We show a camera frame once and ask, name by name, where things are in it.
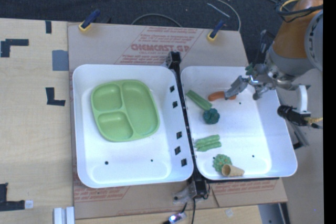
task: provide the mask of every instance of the green broccoli toy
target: green broccoli toy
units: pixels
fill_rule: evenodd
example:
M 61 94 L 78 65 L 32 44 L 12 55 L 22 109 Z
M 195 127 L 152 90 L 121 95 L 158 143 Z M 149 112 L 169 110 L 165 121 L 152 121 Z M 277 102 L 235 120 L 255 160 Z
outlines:
M 224 154 L 217 154 L 217 156 L 214 158 L 214 164 L 213 164 L 215 170 L 217 172 L 221 172 L 224 164 L 232 165 L 230 157 Z
M 215 124 L 219 121 L 219 113 L 216 109 L 209 109 L 204 111 L 203 119 L 207 124 Z

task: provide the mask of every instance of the wooden table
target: wooden table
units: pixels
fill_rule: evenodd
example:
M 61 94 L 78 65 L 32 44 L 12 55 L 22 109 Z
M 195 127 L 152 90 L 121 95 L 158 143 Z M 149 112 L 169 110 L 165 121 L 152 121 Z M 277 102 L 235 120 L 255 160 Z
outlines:
M 54 208 L 73 206 L 69 72 L 53 71 L 52 51 L 68 50 L 67 23 L 0 19 L 0 40 L 29 39 L 0 58 L 0 184 L 7 200 L 32 209 L 0 212 L 1 223 L 52 223 Z M 47 105 L 46 88 L 65 106 Z M 258 206 L 196 210 L 194 223 L 261 223 Z M 76 223 L 163 223 L 176 212 L 77 220 Z M 191 222 L 192 212 L 183 223 Z

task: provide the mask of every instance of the black tape mark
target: black tape mark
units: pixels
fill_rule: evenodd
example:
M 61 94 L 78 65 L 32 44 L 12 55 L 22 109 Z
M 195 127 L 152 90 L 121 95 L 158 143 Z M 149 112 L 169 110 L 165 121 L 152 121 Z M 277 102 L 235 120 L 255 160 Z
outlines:
M 1 41 L 0 57 L 9 57 L 9 52 L 10 45 L 5 41 Z
M 0 211 L 12 211 L 25 209 L 25 201 L 7 201 L 8 183 L 0 184 Z
M 65 106 L 65 100 L 55 100 L 55 88 L 47 87 L 47 104 Z
M 11 46 L 28 46 L 29 39 L 6 39 L 1 41 L 0 57 L 9 57 Z
M 51 21 L 46 21 L 46 34 L 51 34 Z
M 181 166 L 183 167 L 185 165 L 187 165 L 187 159 L 182 159 L 181 160 Z
M 6 42 L 10 46 L 28 46 L 29 45 L 29 39 L 6 39 Z
M 53 71 L 69 71 L 69 57 L 65 50 L 52 51 L 52 70 Z

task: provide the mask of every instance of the cardboard sheet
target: cardboard sheet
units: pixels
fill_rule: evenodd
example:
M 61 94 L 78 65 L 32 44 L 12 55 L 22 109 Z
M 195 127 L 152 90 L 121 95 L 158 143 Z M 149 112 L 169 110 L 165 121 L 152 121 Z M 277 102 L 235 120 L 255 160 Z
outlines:
M 73 195 L 76 219 L 179 211 L 172 194 L 187 182 L 92 189 L 77 175 L 72 73 L 84 64 L 162 65 L 169 51 L 179 51 L 181 70 L 187 66 L 246 66 L 239 32 L 220 31 L 214 42 L 210 29 L 93 24 L 85 33 L 68 25 Z M 197 208 L 233 207 L 287 201 L 281 179 L 211 184 L 207 200 Z
M 0 57 L 0 184 L 8 201 L 32 208 L 0 212 L 0 223 L 51 223 L 55 207 L 72 206 L 69 80 L 53 71 L 54 50 L 67 51 L 67 25 L 42 20 L 0 19 L 0 41 L 28 39 Z M 46 88 L 65 106 L 47 104 Z

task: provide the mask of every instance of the metal bracket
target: metal bracket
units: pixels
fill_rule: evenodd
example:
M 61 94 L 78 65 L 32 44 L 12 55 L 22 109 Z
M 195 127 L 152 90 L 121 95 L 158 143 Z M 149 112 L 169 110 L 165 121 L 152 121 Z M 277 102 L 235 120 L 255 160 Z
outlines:
M 192 181 L 188 186 L 178 193 L 173 193 L 173 204 L 185 204 L 189 200 L 197 196 L 195 181 Z
M 52 216 L 53 224 L 75 224 L 75 212 L 73 206 L 67 208 L 54 208 Z
M 308 94 L 307 94 L 307 86 L 305 85 L 298 85 L 296 88 L 296 94 L 298 98 L 298 105 L 297 108 L 294 109 L 298 113 L 310 113 L 307 111 L 308 107 Z
M 277 92 L 278 94 L 278 99 L 281 105 L 285 104 L 284 99 L 282 98 L 280 92 Z M 290 126 L 293 128 L 294 130 L 294 135 L 295 137 L 298 139 L 299 141 L 299 146 L 296 146 L 296 148 L 299 148 L 301 146 L 309 146 L 309 141 L 307 140 L 307 138 L 305 137 L 303 131 L 295 124 L 289 122 Z

